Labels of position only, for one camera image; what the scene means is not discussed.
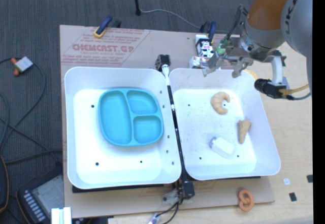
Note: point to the small white and orange carton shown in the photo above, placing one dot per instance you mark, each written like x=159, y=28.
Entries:
x=197, y=61

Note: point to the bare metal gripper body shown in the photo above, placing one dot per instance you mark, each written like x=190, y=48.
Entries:
x=238, y=51

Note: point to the blue divided plate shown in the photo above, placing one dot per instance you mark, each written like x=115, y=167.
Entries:
x=114, y=116

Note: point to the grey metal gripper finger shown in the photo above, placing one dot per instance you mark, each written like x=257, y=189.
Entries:
x=212, y=65
x=239, y=68

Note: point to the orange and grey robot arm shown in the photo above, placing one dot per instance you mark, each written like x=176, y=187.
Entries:
x=269, y=4

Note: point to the thin black and white rod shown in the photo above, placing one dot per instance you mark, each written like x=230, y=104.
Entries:
x=173, y=112

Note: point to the white plastic tray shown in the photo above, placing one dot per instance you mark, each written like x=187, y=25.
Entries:
x=203, y=126
x=86, y=121

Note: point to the brown cardboard board red print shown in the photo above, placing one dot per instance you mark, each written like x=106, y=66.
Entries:
x=162, y=42

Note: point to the black cylinder on white bracket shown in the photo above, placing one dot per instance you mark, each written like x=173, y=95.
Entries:
x=269, y=88

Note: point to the small white plastic bottle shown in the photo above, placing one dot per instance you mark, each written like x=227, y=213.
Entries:
x=223, y=147

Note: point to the cow print milk carton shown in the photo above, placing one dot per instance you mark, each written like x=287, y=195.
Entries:
x=205, y=49

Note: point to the orange toy sausage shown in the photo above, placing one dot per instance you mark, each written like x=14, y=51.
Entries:
x=16, y=72

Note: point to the tan toy croissant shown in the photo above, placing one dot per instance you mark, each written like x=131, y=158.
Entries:
x=216, y=102

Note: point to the orange toy pretzel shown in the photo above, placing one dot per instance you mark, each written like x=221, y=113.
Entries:
x=245, y=200

